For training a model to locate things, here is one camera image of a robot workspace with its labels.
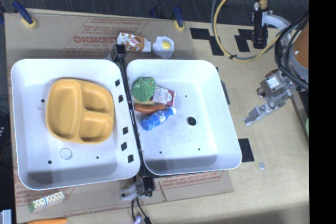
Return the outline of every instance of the blue bottle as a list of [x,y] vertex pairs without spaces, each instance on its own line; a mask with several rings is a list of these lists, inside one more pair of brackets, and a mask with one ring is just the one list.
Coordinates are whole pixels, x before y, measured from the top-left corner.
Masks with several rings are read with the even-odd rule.
[[175,113],[175,107],[168,108],[167,110],[156,111],[149,117],[144,118],[141,121],[141,126],[144,128],[144,130],[151,131],[154,129],[154,127],[161,125],[168,119],[169,116],[174,115]]

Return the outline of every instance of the yellow divided plate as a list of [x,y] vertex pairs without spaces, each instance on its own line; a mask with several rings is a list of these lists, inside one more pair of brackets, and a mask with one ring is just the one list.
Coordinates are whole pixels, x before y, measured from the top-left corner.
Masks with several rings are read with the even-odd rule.
[[110,137],[114,103],[104,87],[79,79],[60,79],[50,89],[46,123],[61,140],[97,144]]

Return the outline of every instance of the hot dog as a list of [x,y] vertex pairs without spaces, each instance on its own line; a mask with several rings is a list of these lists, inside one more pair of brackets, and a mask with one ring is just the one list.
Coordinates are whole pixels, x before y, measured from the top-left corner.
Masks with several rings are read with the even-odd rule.
[[152,114],[158,110],[164,110],[164,104],[157,104],[157,105],[143,105],[143,104],[135,104],[134,105],[135,111],[145,113],[145,114]]

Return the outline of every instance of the wooden table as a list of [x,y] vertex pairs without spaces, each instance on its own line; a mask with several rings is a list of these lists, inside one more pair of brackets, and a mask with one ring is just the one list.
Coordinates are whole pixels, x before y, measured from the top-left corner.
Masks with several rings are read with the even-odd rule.
[[[152,36],[160,35],[164,26],[163,32],[175,40],[177,50],[187,52],[180,58],[207,60],[217,67],[225,84],[238,139],[248,140],[254,158],[229,171],[234,189],[231,193],[142,206],[152,223],[309,223],[309,145],[295,106],[287,101],[280,110],[251,126],[246,126],[243,120],[254,106],[264,103],[256,90],[265,74],[277,68],[274,51],[251,63],[237,63],[213,54],[209,23],[185,22],[183,35],[169,20],[150,19],[149,24],[152,26],[141,33],[144,36],[151,36],[151,30],[156,32]],[[239,29],[249,31],[251,27],[218,26],[222,44],[232,53],[237,53]],[[269,30],[269,41],[276,33],[276,29]],[[252,49],[250,40],[247,43],[250,52],[239,52],[240,56],[259,52]],[[28,50],[22,49],[23,57],[29,56]],[[11,65],[11,58],[14,62],[18,60],[15,56],[18,48],[10,47],[7,40],[7,53],[8,50]],[[72,216],[68,223],[131,224],[131,210]]]

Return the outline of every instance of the black hole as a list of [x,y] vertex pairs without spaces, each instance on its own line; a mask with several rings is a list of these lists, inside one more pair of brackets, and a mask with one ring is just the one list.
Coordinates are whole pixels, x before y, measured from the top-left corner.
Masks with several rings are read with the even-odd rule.
[[191,125],[191,126],[196,125],[196,120],[193,117],[189,117],[187,120],[188,120],[189,125]]
[[122,143],[121,144],[121,150],[124,151],[127,148],[127,143]]
[[128,163],[131,163],[132,161],[134,161],[133,155],[129,155],[128,156]]

